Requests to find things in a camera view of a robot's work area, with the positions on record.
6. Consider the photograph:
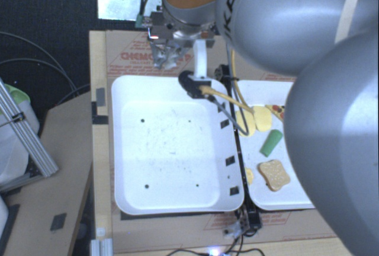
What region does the yellow round biscuit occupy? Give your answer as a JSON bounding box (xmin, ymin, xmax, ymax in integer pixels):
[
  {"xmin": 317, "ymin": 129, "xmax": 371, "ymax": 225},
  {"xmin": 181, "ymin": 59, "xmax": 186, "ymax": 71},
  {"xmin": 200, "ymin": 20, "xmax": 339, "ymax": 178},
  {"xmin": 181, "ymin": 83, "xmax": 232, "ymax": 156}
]
[
  {"xmin": 252, "ymin": 105, "xmax": 273, "ymax": 132},
  {"xmin": 235, "ymin": 108, "xmax": 256, "ymax": 137}
]

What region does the pizza slice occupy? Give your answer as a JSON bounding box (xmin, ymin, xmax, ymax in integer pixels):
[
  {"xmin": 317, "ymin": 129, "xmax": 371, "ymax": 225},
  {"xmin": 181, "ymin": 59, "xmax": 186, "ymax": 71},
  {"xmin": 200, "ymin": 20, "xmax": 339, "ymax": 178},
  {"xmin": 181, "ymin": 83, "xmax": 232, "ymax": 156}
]
[{"xmin": 265, "ymin": 104, "xmax": 286, "ymax": 123}]

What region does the white plastic tray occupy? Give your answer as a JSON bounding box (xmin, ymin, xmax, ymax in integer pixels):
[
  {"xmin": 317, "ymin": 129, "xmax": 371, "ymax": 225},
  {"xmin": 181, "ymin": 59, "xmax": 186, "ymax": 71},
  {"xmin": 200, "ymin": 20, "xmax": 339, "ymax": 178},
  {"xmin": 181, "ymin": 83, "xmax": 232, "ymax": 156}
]
[
  {"xmin": 236, "ymin": 79, "xmax": 316, "ymax": 211},
  {"xmin": 111, "ymin": 75, "xmax": 246, "ymax": 216}
]

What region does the small yellow biscuit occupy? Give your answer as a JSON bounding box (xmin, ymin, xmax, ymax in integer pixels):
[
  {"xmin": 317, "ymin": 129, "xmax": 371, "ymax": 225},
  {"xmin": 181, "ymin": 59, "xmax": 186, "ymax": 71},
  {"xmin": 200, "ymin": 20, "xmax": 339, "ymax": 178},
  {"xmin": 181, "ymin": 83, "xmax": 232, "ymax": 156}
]
[{"xmin": 244, "ymin": 167, "xmax": 255, "ymax": 186}]

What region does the brown bread slice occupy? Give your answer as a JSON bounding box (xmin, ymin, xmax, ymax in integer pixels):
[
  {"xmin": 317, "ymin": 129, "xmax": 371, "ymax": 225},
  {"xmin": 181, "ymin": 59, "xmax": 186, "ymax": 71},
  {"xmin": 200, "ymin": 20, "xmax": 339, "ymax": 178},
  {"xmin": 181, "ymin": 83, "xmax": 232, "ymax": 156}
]
[{"xmin": 256, "ymin": 159, "xmax": 291, "ymax": 193}]

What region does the black cylinder on white bracket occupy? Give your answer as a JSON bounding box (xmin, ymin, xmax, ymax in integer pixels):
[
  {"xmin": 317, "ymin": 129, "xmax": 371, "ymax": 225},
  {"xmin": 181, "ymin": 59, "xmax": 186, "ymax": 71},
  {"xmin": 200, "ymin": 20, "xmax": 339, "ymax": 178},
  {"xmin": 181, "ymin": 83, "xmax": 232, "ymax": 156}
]
[{"xmin": 178, "ymin": 39, "xmax": 213, "ymax": 99}]

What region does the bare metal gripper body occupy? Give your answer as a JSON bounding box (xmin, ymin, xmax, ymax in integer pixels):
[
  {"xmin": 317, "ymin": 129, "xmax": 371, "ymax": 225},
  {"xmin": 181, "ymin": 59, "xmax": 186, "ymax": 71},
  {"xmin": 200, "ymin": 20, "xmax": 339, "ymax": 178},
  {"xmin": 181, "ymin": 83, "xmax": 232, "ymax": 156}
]
[{"xmin": 149, "ymin": 10, "xmax": 215, "ymax": 49}]

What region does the green cylinder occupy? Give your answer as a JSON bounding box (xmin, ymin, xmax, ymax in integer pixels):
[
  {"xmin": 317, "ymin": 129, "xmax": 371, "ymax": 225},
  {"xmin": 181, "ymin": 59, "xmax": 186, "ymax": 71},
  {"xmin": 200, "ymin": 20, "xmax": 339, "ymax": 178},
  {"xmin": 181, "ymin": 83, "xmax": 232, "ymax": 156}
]
[{"xmin": 259, "ymin": 129, "xmax": 284, "ymax": 158}]

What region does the thin black rod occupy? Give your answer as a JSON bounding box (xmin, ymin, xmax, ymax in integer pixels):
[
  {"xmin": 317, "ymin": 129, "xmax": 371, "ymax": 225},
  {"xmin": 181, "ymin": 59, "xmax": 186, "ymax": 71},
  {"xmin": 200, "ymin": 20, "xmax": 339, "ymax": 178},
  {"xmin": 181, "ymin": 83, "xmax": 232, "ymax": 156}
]
[{"xmin": 222, "ymin": 65, "xmax": 256, "ymax": 231}]

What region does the brown cardboard board red print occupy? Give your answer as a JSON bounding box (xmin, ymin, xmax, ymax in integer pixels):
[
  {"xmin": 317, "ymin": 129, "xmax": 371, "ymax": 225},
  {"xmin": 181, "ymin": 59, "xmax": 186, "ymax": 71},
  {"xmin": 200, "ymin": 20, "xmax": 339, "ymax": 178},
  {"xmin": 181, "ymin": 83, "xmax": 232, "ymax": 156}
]
[{"xmin": 105, "ymin": 30, "xmax": 341, "ymax": 254}]

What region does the black block with thin wires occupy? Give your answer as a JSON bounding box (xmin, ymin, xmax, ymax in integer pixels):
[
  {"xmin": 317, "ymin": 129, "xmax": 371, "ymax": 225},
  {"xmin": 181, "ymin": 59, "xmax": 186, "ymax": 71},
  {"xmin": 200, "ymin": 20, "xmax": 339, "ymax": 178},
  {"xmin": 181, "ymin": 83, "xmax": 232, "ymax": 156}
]
[
  {"xmin": 224, "ymin": 206, "xmax": 263, "ymax": 238},
  {"xmin": 214, "ymin": 64, "xmax": 235, "ymax": 81}
]

